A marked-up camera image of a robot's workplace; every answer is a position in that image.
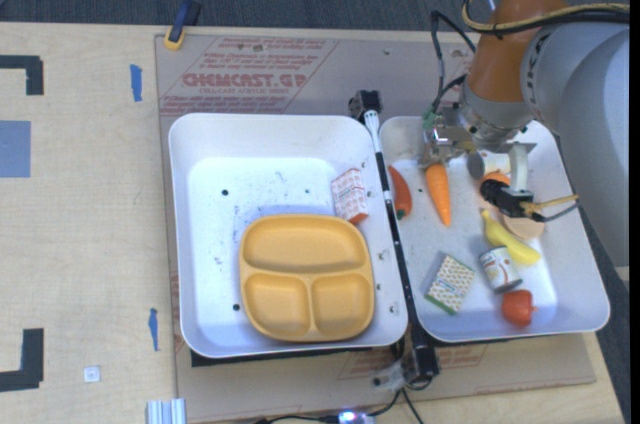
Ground orange round toy food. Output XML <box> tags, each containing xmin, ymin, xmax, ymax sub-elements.
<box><xmin>481</xmin><ymin>170</ymin><xmax>512</xmax><ymax>188</ymax></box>

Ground green and yellow packet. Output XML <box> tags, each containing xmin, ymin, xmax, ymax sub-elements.
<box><xmin>424</xmin><ymin>253</ymin><xmax>477</xmax><ymax>316</ymax></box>

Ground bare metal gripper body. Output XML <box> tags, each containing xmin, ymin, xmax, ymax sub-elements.
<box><xmin>423</xmin><ymin>105</ymin><xmax>482</xmax><ymax>163</ymax></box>

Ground orange chili pepper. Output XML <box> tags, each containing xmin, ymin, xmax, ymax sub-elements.
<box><xmin>387</xmin><ymin>164</ymin><xmax>414</xmax><ymax>220</ymax></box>

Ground white plastic tray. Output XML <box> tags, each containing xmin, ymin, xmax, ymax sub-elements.
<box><xmin>167</xmin><ymin>112</ymin><xmax>410</xmax><ymax>360</ymax></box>
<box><xmin>378</xmin><ymin>114</ymin><xmax>612</xmax><ymax>344</ymax></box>

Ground orange red tomato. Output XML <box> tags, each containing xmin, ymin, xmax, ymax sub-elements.
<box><xmin>500</xmin><ymin>289</ymin><xmax>539</xmax><ymax>329</ymax></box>

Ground white can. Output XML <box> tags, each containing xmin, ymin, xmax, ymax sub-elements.
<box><xmin>479</xmin><ymin>245</ymin><xmax>524</xmax><ymax>295</ymax></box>

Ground orange carrot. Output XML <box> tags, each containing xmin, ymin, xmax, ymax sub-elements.
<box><xmin>424</xmin><ymin>162</ymin><xmax>453</xmax><ymax>229</ymax></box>

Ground black block with thin wires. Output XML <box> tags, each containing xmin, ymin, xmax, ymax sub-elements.
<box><xmin>408</xmin><ymin>342</ymin><xmax>442</xmax><ymax>382</ymax></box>
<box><xmin>347</xmin><ymin>89</ymin><xmax>384</xmax><ymax>121</ymax></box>

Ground yellow banana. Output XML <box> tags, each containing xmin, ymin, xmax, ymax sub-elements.
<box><xmin>480</xmin><ymin>208</ymin><xmax>543</xmax><ymax>267</ymax></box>

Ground orange and white carton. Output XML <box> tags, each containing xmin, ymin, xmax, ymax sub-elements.
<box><xmin>329</xmin><ymin>167</ymin><xmax>371</xmax><ymax>225</ymax></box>

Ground tan round biscuit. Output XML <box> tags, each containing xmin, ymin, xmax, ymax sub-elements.
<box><xmin>501</xmin><ymin>210</ymin><xmax>547</xmax><ymax>241</ymax></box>

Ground thin black and white rod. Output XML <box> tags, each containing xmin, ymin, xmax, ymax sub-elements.
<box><xmin>363</xmin><ymin>109</ymin><xmax>429</xmax><ymax>356</ymax></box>

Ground brown cardboard board red print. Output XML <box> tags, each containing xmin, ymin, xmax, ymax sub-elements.
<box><xmin>153</xmin><ymin>33</ymin><xmax>598</xmax><ymax>419</ymax></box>

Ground yellow divided plate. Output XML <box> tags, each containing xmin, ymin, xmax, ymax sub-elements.
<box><xmin>238</xmin><ymin>213</ymin><xmax>377</xmax><ymax>344</ymax></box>

